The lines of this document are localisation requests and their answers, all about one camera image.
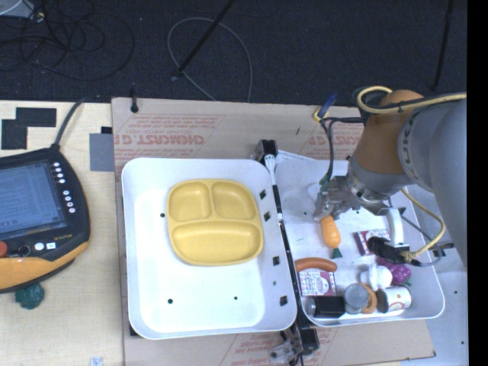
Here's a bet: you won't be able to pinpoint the yellow divided plate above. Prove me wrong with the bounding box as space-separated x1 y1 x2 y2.
166 178 265 268

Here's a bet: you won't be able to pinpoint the purple grapes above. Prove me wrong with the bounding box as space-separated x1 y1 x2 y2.
377 256 413 287

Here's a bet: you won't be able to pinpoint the red and white carton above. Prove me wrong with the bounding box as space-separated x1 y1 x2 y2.
354 228 392 257

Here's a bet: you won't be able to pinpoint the brown doughnut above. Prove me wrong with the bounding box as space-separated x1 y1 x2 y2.
359 281 379 315

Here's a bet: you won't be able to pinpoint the orange carrot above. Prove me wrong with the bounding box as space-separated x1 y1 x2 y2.
319 214 344 260

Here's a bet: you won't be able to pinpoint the small white bottle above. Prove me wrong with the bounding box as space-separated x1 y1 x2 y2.
359 263 394 291

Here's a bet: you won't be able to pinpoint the grey can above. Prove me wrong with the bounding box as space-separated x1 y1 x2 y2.
343 283 371 316

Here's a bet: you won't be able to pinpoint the brown sausage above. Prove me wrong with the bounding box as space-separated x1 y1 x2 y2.
294 257 339 275

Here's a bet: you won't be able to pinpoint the white cup with orange print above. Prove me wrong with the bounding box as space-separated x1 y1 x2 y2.
374 285 413 315

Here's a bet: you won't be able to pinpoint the white plastic tray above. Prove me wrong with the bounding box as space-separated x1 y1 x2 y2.
274 149 446 328
120 156 299 341

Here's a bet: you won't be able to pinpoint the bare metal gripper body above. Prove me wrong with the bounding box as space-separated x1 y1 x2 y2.
316 176 384 210

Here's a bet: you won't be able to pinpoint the pink and white carton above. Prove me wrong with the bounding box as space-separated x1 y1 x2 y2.
298 269 339 298

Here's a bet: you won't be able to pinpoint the brown cardboard board red print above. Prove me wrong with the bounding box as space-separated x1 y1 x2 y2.
110 96 437 366

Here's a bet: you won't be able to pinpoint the small black box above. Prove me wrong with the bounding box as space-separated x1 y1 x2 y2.
312 295 347 319

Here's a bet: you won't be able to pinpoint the green broccoli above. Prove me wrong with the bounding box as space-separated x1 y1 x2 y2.
14 283 46 311

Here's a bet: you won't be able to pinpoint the thin black and white rod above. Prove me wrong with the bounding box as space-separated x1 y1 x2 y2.
265 154 308 333

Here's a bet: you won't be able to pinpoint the black cylinder on white bracket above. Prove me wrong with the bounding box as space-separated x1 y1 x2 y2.
366 206 412 265

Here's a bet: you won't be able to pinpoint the black block with thin wires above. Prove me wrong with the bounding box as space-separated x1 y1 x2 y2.
255 139 278 162
298 328 320 355

